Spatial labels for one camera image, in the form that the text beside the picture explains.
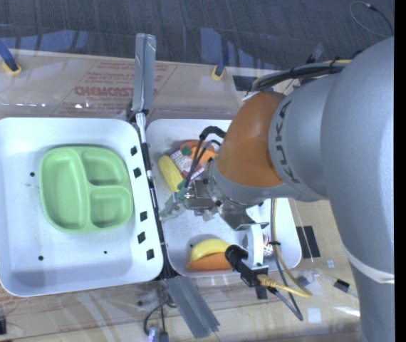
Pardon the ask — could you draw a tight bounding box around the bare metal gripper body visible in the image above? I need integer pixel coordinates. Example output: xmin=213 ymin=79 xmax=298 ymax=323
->
xmin=183 ymin=177 xmax=223 ymax=222

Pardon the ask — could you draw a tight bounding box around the white plastic tray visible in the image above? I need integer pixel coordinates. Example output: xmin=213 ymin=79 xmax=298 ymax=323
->
xmin=0 ymin=116 xmax=165 ymax=298
xmin=145 ymin=118 xmax=303 ymax=279

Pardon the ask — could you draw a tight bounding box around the thin black and white rod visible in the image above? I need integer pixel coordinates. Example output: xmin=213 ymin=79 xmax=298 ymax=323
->
xmin=135 ymin=112 xmax=171 ymax=278

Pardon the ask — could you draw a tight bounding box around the yellow corn cob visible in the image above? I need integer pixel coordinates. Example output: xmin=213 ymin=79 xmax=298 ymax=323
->
xmin=157 ymin=155 xmax=184 ymax=193

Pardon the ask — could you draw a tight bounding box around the red and white packet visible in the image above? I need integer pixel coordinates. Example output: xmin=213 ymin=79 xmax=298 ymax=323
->
xmin=170 ymin=149 xmax=206 ymax=181

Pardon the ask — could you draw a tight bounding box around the yellow banana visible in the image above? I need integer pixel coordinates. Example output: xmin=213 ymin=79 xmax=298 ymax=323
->
xmin=189 ymin=238 xmax=231 ymax=264

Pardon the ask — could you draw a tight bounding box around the orange carrot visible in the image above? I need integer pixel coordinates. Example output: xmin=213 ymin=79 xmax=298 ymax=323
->
xmin=179 ymin=139 xmax=217 ymax=164

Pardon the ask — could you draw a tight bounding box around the orange curved toy food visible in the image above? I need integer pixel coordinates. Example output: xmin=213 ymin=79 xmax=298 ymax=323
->
xmin=185 ymin=252 xmax=234 ymax=272

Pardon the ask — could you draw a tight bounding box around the green divided plate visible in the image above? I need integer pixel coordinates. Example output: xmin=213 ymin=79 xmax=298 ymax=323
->
xmin=38 ymin=145 xmax=135 ymax=234

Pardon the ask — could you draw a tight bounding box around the brown cardboard board red print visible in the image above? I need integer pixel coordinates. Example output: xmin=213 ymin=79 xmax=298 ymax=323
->
xmin=0 ymin=50 xmax=361 ymax=342

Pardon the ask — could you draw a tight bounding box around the black cylinder on white bracket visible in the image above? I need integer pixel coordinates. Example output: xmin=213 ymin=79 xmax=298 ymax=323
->
xmin=224 ymin=222 xmax=271 ymax=288

